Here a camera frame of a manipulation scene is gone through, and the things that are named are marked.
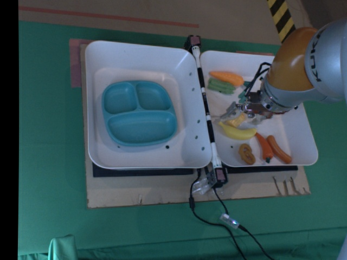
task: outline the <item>toy banana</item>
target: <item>toy banana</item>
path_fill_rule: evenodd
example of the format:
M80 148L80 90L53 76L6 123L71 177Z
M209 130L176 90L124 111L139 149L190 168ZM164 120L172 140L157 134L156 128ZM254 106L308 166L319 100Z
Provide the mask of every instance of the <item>toy banana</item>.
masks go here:
M256 134L256 128L249 128L249 129L238 129L233 126L229 126L224 124L222 121L218 123L223 129L226 135L229 138L235 139L235 140L248 140L252 138Z

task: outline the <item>blue plate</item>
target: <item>blue plate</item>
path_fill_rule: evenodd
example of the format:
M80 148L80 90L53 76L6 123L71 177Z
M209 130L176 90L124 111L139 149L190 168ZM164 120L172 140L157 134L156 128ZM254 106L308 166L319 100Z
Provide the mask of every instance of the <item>blue plate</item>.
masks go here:
M102 94L102 112L110 137L120 145L146 146L171 139L177 131L167 91L150 81L122 81Z

